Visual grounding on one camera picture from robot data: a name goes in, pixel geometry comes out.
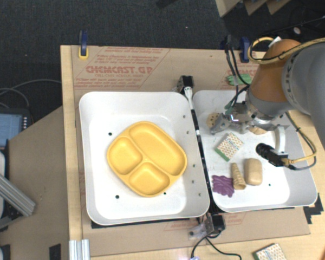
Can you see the tan chocolate chip biscuit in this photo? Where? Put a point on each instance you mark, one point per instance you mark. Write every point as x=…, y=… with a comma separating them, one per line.
x=211, y=119

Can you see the thin black and white rod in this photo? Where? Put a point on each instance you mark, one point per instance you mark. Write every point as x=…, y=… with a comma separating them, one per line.
x=197, y=130

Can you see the brown cardboard board red print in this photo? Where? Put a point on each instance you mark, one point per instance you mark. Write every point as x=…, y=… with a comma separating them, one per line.
x=157, y=64

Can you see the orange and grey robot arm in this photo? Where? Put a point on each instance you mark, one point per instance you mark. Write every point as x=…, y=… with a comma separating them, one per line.
x=295, y=74

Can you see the beige ice cream cone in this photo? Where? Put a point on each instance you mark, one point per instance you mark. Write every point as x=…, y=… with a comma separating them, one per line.
x=238, y=179

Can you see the patterned white and green packet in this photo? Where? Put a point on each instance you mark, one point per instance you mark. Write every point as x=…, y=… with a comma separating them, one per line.
x=229, y=146
x=270, y=252

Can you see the white plastic tray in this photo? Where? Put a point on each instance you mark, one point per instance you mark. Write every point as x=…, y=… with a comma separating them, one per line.
x=270, y=196
x=103, y=150

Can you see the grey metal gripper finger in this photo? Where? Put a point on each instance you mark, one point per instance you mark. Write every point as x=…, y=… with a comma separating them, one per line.
x=220, y=123
x=241, y=128

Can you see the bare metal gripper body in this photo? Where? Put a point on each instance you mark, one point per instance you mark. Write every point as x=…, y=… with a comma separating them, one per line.
x=242, y=114

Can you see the black cylinder on white bracket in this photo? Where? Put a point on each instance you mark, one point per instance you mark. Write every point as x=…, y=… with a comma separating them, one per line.
x=268, y=151

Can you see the purple grapes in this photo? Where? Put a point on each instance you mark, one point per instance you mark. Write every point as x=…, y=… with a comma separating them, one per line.
x=222, y=185

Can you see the beige bread loaf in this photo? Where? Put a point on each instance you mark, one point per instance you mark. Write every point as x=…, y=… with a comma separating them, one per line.
x=253, y=171

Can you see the yellow divided plate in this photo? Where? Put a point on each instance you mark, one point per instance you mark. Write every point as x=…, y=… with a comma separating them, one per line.
x=149, y=156

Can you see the tan ridged bread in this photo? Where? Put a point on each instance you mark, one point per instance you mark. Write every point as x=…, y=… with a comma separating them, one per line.
x=257, y=130

